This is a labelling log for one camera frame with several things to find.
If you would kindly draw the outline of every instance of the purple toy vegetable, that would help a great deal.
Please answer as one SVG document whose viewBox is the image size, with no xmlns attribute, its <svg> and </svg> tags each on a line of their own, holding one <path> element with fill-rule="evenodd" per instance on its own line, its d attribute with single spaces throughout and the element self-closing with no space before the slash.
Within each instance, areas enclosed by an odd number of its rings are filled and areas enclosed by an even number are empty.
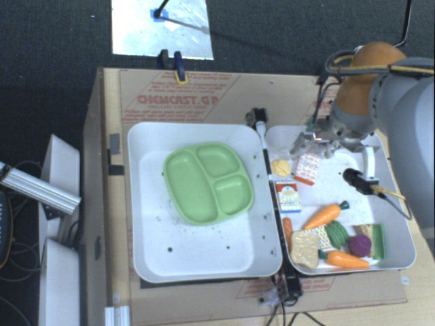
<svg viewBox="0 0 435 326">
<path fill-rule="evenodd" d="M 365 234 L 358 234 L 349 240 L 350 251 L 358 257 L 367 256 L 370 253 L 372 241 Z"/>
</svg>

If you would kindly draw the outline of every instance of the dark floor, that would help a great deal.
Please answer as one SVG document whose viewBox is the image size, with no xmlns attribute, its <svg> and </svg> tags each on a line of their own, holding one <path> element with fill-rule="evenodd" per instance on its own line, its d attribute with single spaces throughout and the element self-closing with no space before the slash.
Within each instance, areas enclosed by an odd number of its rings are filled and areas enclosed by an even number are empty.
<svg viewBox="0 0 435 326">
<path fill-rule="evenodd" d="M 337 50 L 398 43 L 405 6 L 406 0 L 207 0 L 215 60 L 186 66 L 314 74 Z M 435 0 L 413 1 L 407 55 L 434 57 L 434 10 Z M 0 161 L 43 162 L 52 133 L 81 149 L 98 66 L 156 67 L 153 58 L 111 53 L 111 0 L 0 0 Z M 29 245 L 37 241 L 34 202 L 17 216 L 14 236 Z M 33 264 L 30 251 L 22 259 Z M 0 271 L 14 274 L 9 266 Z M 0 281 L 0 296 L 32 325 L 38 286 L 38 273 L 21 283 Z M 0 300 L 0 325 L 25 324 Z"/>
</svg>

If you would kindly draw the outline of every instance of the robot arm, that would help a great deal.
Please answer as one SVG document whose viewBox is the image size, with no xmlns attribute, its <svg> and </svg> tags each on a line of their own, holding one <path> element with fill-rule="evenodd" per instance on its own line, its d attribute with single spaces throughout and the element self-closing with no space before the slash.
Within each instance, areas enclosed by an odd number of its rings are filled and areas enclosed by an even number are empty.
<svg viewBox="0 0 435 326">
<path fill-rule="evenodd" d="M 333 58 L 351 58 L 351 63 L 333 68 L 333 75 L 346 77 L 330 115 L 312 122 L 290 154 L 296 157 L 314 145 L 326 158 L 342 147 L 363 152 L 362 140 L 378 128 L 388 138 L 397 184 L 434 254 L 434 60 L 406 58 L 381 42 L 355 56 Z"/>
</svg>

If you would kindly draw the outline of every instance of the cardboard box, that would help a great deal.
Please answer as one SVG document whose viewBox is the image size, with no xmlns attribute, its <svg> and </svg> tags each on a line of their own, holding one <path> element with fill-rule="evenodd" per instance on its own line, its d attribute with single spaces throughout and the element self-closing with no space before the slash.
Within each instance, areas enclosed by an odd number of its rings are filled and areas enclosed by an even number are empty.
<svg viewBox="0 0 435 326">
<path fill-rule="evenodd" d="M 270 278 L 153 285 L 134 270 L 126 136 L 138 122 L 243 124 L 266 108 L 267 126 L 304 124 L 314 110 L 312 76 L 99 69 L 84 129 L 82 279 L 88 325 L 104 325 L 104 307 L 130 306 L 132 325 L 174 325 L 271 313 L 259 297 Z M 328 104 L 321 114 L 327 114 Z M 398 271 L 303 278 L 291 311 L 406 301 Z"/>
</svg>

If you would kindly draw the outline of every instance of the orange carrot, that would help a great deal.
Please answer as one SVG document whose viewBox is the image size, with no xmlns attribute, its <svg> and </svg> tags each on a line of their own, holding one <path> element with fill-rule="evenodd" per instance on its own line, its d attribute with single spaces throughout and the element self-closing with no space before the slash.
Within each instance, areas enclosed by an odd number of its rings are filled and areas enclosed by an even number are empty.
<svg viewBox="0 0 435 326">
<path fill-rule="evenodd" d="M 341 212 L 341 207 L 336 204 L 328 205 L 318 212 L 304 227 L 304 230 L 310 230 L 311 228 L 319 227 L 320 225 L 326 225 L 332 220 L 336 219 Z"/>
<path fill-rule="evenodd" d="M 343 268 L 368 268 L 369 266 L 366 260 L 339 250 L 333 250 L 328 253 L 328 262 L 333 266 Z"/>
<path fill-rule="evenodd" d="M 293 226 L 292 220 L 290 220 L 288 217 L 283 218 L 283 229 L 285 234 L 285 241 L 287 242 L 288 249 L 290 250 L 290 238 L 292 237 Z"/>
</svg>

